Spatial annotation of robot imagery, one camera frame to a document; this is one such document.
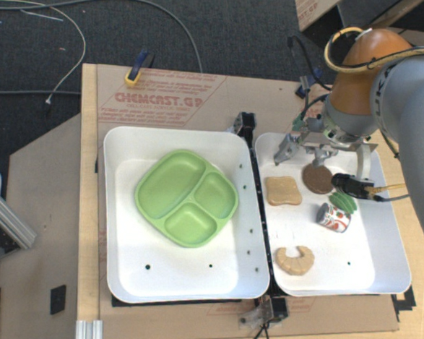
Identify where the black block with thin wires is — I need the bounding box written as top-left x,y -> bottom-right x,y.
231,110 -> 258,139
238,293 -> 292,331

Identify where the tan croissant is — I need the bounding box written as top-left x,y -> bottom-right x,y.
274,244 -> 316,278

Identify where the green pea pod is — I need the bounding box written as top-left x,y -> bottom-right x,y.
327,190 -> 360,215

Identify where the white can with red print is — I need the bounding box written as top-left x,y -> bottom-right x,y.
314,202 -> 353,234

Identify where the green divided plate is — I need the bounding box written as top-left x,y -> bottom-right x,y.
131,145 -> 243,252

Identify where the brown cardboard board red print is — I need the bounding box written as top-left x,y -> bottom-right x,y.
77,64 -> 417,339

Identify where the black cylinder on white bracket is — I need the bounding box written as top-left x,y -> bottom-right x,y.
329,140 -> 379,201

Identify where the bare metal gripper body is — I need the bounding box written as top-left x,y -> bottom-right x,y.
299,115 -> 381,156

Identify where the white plastic tray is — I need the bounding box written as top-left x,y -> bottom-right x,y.
243,131 -> 423,305
91,122 -> 282,313

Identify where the brown round biscuit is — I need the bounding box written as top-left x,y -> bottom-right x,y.
300,162 -> 337,196

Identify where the tan toast slice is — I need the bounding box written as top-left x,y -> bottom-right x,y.
262,174 -> 305,209

